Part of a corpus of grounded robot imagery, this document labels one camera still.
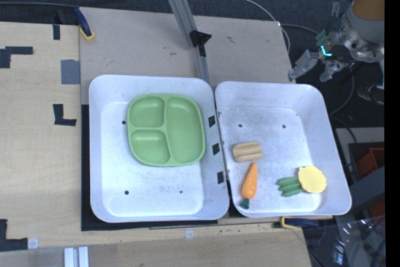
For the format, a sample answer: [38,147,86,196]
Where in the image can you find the tan bread bun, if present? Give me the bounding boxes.
[231,141,264,164]

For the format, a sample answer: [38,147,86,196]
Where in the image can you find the green divided plate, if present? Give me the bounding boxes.
[126,93,207,168]

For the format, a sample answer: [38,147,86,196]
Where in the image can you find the white plastic tray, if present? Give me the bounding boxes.
[214,81,353,219]
[88,74,231,224]

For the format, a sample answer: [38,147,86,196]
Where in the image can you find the brown cardboard board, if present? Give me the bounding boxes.
[79,6,334,226]

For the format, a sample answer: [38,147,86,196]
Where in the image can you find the orange carrot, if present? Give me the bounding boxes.
[239,161,259,210]

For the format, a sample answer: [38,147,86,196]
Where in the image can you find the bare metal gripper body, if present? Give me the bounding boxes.
[317,28,386,71]

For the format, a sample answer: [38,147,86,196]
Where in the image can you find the yellow round biscuit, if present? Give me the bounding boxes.
[297,165,328,194]

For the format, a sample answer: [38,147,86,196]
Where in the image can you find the green bean pods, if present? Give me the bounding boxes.
[275,176,304,198]

